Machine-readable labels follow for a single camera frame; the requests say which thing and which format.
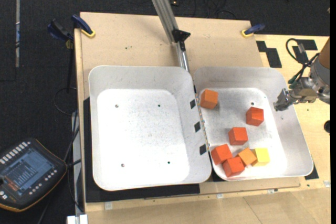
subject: black floor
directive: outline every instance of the black floor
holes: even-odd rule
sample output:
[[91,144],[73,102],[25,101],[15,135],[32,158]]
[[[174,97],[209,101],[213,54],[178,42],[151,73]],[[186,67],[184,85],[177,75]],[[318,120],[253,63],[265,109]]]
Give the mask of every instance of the black floor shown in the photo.
[[[252,25],[266,25],[262,34],[330,35],[330,0],[178,1],[173,7],[176,16],[250,20]],[[33,136],[63,157],[71,140],[71,119],[55,108],[53,97],[66,86],[69,50],[51,38],[47,25],[57,18],[70,30],[71,15],[81,11],[155,15],[155,9],[150,0],[21,0],[20,8],[20,66],[14,81],[0,82],[0,149]],[[2,72],[12,68],[2,67]],[[71,85],[76,86],[75,76]],[[60,95],[59,106],[73,111],[75,96]],[[75,213],[66,179],[55,192],[42,223],[65,223],[66,216]],[[37,223],[47,200],[24,213],[0,210],[0,223]]]

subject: yellow cube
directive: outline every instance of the yellow cube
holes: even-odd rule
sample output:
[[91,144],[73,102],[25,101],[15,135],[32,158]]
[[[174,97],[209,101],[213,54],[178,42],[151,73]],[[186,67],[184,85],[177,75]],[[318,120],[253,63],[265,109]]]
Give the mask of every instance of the yellow cube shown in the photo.
[[252,166],[264,166],[270,162],[267,148],[255,148],[253,153],[256,155],[257,160],[252,163]]

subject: red block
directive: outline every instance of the red block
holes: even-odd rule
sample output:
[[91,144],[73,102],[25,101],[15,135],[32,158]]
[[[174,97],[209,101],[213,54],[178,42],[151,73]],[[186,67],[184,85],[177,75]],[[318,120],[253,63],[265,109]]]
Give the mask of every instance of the red block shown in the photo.
[[259,126],[264,121],[264,110],[255,108],[251,106],[251,108],[246,112],[246,123],[249,125]]
[[247,132],[245,127],[233,127],[229,131],[230,145],[241,146],[248,141]]
[[215,165],[223,163],[229,158],[232,158],[232,153],[227,144],[218,146],[211,151],[211,157]]
[[242,159],[239,156],[237,156],[234,158],[227,159],[223,163],[223,169],[225,175],[229,177],[239,175],[242,171],[244,171],[245,167],[243,165]]

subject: metal pole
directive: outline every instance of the metal pole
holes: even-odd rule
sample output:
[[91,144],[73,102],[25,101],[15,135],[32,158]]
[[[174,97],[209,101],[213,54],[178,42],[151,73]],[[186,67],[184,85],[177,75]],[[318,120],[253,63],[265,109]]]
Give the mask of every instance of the metal pole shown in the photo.
[[166,32],[168,40],[172,44],[176,44],[178,62],[182,68],[189,70],[188,58],[184,49],[181,49],[180,42],[175,42],[172,31],[178,29],[176,19],[174,17],[172,7],[170,6],[169,0],[152,0],[156,12],[160,18],[162,26]]

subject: black bracket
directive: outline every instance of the black bracket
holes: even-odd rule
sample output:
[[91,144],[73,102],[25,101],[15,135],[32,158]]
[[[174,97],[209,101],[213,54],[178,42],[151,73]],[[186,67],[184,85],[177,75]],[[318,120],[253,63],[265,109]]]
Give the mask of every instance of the black bracket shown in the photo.
[[188,32],[182,31],[182,30],[178,30],[178,29],[174,29],[172,31],[173,37],[175,42],[179,42],[180,43],[180,48],[182,51],[185,51],[185,40],[191,35]]

